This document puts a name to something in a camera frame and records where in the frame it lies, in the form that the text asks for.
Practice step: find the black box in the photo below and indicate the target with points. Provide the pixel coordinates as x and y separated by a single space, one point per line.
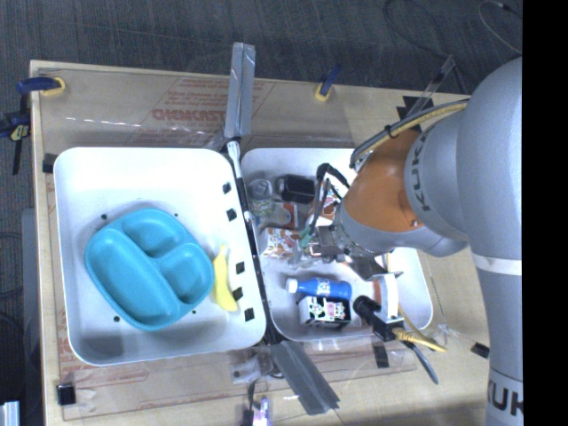
299 189

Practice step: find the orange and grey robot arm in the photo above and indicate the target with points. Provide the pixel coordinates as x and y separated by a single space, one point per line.
461 171

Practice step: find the blue bottle with white cap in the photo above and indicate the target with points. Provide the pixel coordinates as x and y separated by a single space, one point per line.
324 287

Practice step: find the white and green printed bottle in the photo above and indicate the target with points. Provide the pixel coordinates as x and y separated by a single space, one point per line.
268 213

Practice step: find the black cylinder on white bracket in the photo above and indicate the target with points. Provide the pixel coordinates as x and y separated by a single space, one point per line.
389 295

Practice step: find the yellow banana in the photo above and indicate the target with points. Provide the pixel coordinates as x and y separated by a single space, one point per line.
223 286

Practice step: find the blue divided plate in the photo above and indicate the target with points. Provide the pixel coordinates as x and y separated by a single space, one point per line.
146 269

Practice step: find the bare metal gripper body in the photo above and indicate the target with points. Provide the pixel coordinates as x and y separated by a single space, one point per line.
329 243

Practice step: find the white plastic tray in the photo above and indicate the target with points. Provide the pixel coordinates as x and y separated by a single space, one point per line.
146 171
288 317

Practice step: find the white packet with orange print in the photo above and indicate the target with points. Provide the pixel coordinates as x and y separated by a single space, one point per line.
279 242

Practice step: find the brown cardboard board red print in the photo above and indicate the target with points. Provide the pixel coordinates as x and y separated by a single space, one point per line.
186 113

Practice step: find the black and white printed carton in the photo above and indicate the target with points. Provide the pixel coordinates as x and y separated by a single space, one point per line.
326 311

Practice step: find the orange and white carton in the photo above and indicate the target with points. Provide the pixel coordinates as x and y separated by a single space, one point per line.
329 207

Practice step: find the silver can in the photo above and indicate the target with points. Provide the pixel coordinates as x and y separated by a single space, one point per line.
259 189

